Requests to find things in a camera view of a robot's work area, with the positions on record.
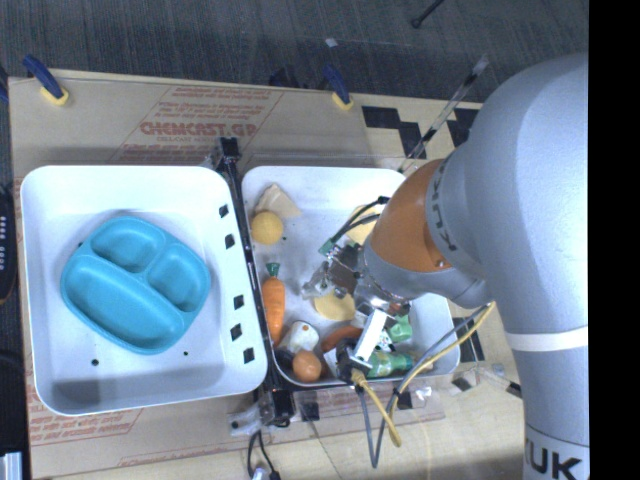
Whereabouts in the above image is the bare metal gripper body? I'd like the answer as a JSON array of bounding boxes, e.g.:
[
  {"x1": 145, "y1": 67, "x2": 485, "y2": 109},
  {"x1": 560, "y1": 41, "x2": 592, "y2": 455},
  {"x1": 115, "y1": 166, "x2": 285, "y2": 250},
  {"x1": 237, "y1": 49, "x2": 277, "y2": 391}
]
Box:
[{"x1": 323, "y1": 244, "x2": 414, "y2": 315}]

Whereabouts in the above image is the yellow round biscuit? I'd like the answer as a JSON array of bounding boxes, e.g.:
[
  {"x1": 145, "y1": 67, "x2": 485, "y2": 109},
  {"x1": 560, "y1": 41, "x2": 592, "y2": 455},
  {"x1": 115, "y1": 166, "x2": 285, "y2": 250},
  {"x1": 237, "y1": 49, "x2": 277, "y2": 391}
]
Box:
[{"x1": 313, "y1": 290, "x2": 357, "y2": 322}]

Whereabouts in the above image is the orange sausage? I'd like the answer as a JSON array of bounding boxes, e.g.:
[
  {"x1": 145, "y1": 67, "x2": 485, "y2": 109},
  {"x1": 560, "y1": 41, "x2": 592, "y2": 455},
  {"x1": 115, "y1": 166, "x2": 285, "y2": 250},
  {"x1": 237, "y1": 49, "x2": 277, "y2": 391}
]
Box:
[{"x1": 320, "y1": 324, "x2": 363, "y2": 354}]

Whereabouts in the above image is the orange carrot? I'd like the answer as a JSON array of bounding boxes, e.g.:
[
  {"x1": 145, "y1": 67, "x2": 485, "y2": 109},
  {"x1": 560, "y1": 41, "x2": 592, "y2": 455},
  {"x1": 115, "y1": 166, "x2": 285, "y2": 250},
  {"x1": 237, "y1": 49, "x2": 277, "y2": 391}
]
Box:
[{"x1": 261, "y1": 262, "x2": 287, "y2": 347}]

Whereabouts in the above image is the pale yellow toy food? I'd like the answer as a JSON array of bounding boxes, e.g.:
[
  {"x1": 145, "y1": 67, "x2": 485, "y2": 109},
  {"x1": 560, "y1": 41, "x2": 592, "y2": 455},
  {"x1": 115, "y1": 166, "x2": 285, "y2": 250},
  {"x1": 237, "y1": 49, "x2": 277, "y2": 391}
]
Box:
[{"x1": 346, "y1": 204, "x2": 384, "y2": 246}]

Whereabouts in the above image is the white toy food orange spot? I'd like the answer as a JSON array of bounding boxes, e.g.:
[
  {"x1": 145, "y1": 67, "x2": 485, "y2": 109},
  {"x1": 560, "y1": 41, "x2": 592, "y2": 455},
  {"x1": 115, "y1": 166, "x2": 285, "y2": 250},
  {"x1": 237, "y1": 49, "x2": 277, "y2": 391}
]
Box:
[{"x1": 278, "y1": 320, "x2": 321, "y2": 355}]

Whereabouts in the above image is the green and white packet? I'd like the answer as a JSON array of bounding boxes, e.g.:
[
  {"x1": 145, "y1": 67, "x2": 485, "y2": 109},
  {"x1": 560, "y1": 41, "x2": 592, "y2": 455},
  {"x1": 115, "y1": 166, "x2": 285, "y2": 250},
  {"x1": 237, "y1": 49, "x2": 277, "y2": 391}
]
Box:
[{"x1": 384, "y1": 314, "x2": 414, "y2": 345}]

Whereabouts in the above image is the yellow ball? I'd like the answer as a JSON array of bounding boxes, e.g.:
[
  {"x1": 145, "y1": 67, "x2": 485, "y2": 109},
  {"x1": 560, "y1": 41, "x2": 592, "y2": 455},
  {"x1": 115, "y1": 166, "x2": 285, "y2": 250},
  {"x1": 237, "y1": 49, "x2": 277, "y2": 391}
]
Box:
[{"x1": 250, "y1": 210, "x2": 285, "y2": 247}]

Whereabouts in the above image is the white plastic tray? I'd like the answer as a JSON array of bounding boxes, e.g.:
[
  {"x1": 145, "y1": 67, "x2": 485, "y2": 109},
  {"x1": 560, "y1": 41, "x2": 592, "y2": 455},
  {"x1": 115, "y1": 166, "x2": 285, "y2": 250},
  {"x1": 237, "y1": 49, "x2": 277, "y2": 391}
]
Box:
[
  {"x1": 241, "y1": 165, "x2": 462, "y2": 389},
  {"x1": 19, "y1": 164, "x2": 269, "y2": 417}
]

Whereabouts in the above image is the beige bread slice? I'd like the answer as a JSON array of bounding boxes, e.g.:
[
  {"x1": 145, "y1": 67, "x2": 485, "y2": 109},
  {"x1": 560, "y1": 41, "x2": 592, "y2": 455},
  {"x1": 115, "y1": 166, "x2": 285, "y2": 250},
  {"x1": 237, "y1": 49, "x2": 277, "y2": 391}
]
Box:
[{"x1": 254, "y1": 182, "x2": 303, "y2": 220}]

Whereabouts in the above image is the blue divided plate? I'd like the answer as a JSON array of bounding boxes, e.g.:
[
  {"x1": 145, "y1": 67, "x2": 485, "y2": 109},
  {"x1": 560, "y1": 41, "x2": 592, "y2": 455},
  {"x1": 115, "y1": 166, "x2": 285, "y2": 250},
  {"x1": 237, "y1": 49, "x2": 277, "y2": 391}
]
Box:
[{"x1": 59, "y1": 216, "x2": 213, "y2": 356}]

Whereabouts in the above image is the brown cardboard board red print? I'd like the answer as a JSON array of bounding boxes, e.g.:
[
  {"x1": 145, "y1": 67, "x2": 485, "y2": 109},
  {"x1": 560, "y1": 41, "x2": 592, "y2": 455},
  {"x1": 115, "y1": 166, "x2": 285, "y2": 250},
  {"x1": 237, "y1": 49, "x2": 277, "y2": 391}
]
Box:
[{"x1": 7, "y1": 67, "x2": 526, "y2": 480}]

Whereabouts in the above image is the black cylinder on white bracket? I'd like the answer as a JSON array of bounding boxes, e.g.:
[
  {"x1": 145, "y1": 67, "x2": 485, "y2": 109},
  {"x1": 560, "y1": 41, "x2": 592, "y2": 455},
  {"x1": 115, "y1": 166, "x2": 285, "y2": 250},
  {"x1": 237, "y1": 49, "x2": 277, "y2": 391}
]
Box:
[{"x1": 335, "y1": 309, "x2": 389, "y2": 382}]

